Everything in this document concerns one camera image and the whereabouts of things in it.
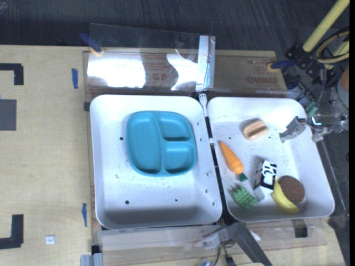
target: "wooden board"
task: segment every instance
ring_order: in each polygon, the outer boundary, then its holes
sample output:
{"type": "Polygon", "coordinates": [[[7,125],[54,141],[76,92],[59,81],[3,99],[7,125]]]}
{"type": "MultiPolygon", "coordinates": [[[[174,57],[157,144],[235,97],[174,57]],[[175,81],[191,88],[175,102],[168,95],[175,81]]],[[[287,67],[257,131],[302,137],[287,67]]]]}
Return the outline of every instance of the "wooden board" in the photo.
{"type": "MultiPolygon", "coordinates": [[[[17,130],[0,131],[0,238],[11,235],[13,214],[24,215],[24,243],[20,248],[0,250],[0,265],[80,265],[80,256],[90,254],[93,228],[83,109],[83,52],[87,50],[0,45],[1,63],[24,66],[23,86],[13,85],[11,71],[0,71],[1,98],[17,100],[17,130]],[[78,89],[73,87],[72,68],[78,70],[78,89]],[[83,203],[87,204],[87,227],[83,203]],[[45,237],[51,234],[55,244],[46,244],[45,237]]],[[[274,265],[344,265],[328,225],[325,238],[325,245],[268,250],[266,255],[274,265]]],[[[234,259],[238,265],[250,263],[245,254],[236,254],[234,259]]],[[[194,265],[197,260],[149,265],[187,263],[194,265]]],[[[217,265],[225,265],[224,260],[217,265]]]]}

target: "metal clamp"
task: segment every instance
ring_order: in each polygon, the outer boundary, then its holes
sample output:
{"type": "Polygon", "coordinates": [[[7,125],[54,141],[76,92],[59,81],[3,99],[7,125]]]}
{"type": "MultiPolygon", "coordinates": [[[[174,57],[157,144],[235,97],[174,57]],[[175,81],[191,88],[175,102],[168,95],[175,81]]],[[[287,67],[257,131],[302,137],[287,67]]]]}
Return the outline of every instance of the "metal clamp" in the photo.
{"type": "Polygon", "coordinates": [[[102,253],[83,254],[80,258],[80,266],[103,266],[102,253]]]}
{"type": "Polygon", "coordinates": [[[261,263],[264,266],[272,266],[272,263],[256,242],[255,238],[243,222],[236,222],[227,226],[218,232],[220,241],[225,242],[233,240],[253,263],[261,263]]]}
{"type": "Polygon", "coordinates": [[[287,130],[283,133],[279,133],[281,142],[284,143],[286,140],[295,138],[297,135],[301,134],[306,129],[306,124],[306,119],[296,116],[292,119],[290,124],[286,126],[287,130]]]}

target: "gray square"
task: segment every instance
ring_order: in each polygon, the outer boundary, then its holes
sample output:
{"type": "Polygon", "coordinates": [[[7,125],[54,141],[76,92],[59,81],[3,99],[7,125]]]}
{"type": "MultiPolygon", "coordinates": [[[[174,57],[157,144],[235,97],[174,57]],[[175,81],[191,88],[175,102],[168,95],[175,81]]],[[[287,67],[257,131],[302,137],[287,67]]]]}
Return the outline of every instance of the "gray square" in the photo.
{"type": "Polygon", "coordinates": [[[16,131],[16,100],[0,99],[0,130],[16,131]]]}

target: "dark gray carpet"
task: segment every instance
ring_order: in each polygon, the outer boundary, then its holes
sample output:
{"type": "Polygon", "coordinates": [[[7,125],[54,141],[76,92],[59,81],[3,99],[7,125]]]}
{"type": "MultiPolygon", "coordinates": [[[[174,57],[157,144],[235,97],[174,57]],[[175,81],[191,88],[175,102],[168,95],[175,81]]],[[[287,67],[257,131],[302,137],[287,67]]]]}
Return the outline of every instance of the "dark gray carpet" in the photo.
{"type": "MultiPolygon", "coordinates": [[[[199,34],[212,32],[217,49],[274,50],[282,60],[287,49],[307,39],[335,1],[0,0],[8,4],[0,13],[0,44],[84,45],[79,33],[89,33],[90,23],[99,23],[199,34]]],[[[348,25],[349,9],[331,30],[348,25]]],[[[340,186],[337,208],[348,213],[349,134],[327,135],[325,144],[340,186]]],[[[341,231],[339,241],[349,264],[348,228],[341,231]]]]}

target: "white sink basin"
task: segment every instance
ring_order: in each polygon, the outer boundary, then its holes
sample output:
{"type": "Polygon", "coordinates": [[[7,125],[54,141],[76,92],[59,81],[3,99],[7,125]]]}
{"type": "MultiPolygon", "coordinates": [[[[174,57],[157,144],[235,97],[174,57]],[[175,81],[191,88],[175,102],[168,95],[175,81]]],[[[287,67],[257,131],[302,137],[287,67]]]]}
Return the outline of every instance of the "white sink basin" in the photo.
{"type": "Polygon", "coordinates": [[[207,106],[216,157],[229,212],[242,222],[276,221],[283,219],[327,217],[334,210],[334,199],[326,177],[312,131],[281,142],[279,133],[286,130],[291,120],[306,118],[302,105],[292,99],[276,98],[213,98],[207,106]],[[253,141],[244,137],[242,129],[252,120],[261,119],[269,128],[266,135],[253,141]],[[226,164],[218,144],[223,141],[240,158],[248,181],[240,182],[226,164]],[[271,195],[250,210],[241,208],[232,196],[237,185],[253,195],[257,165],[267,160],[277,164],[277,176],[297,178],[306,190],[305,199],[298,204],[300,212],[290,214],[275,204],[271,195]]]}
{"type": "Polygon", "coordinates": [[[201,105],[187,96],[101,95],[90,105],[98,221],[109,229],[212,224],[222,214],[201,105]],[[194,132],[196,164],[187,173],[152,177],[128,159],[125,129],[138,111],[184,115],[194,132]]]}

